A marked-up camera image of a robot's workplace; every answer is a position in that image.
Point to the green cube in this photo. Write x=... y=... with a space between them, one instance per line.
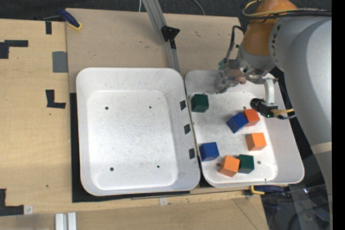
x=246 y=164
x=199 y=103

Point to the pale wood board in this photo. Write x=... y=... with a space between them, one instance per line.
x=121 y=40

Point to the orange cube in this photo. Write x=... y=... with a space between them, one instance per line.
x=229 y=166
x=256 y=141
x=252 y=117

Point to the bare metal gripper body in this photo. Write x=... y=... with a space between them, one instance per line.
x=234 y=72

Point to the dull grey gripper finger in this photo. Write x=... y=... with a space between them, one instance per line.
x=228 y=85
x=219 y=86

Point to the blue cube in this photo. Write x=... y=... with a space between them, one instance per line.
x=236 y=122
x=209 y=151

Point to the black cylinder on white bracket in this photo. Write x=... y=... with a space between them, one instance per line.
x=261 y=106

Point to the white plastic tray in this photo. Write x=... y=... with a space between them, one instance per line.
x=226 y=142
x=132 y=137

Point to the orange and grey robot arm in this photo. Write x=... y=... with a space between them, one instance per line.
x=304 y=67

